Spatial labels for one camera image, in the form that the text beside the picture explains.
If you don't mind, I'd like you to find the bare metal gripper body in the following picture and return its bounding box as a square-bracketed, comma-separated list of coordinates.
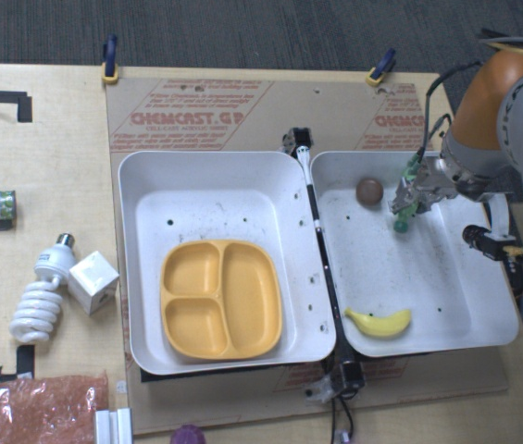
[412, 155, 462, 208]

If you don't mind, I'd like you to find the small green bottle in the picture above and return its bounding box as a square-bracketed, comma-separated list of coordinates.
[392, 200, 418, 234]

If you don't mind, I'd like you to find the brown ball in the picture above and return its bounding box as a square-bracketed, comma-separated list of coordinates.
[355, 177, 386, 208]

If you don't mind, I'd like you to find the white plastic tray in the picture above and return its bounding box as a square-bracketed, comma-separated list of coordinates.
[309, 150, 520, 358]
[117, 150, 338, 376]

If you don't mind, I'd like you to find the thin black and white rod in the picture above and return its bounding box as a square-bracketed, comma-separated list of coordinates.
[294, 145, 357, 365]

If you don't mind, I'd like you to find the yellow banana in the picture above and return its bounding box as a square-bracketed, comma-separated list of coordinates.
[343, 306, 413, 340]

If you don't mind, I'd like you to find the brown cardboard board red print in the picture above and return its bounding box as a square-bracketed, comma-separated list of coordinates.
[105, 66, 510, 436]

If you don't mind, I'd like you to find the orange divided plate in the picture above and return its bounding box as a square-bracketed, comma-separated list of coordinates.
[159, 239, 284, 362]

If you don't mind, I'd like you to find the purple round object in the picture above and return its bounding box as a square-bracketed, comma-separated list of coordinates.
[168, 424, 208, 444]

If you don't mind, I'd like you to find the white cube box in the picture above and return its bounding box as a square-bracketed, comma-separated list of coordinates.
[68, 250, 121, 316]

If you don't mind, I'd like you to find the white spiral light bulb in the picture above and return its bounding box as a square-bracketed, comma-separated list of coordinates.
[8, 232, 79, 344]

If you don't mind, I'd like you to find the black cylinder on white bracket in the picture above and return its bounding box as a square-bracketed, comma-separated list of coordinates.
[461, 194, 519, 262]

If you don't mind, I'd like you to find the black block with thin wires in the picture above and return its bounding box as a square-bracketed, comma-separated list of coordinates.
[281, 127, 314, 157]
[305, 361, 367, 404]

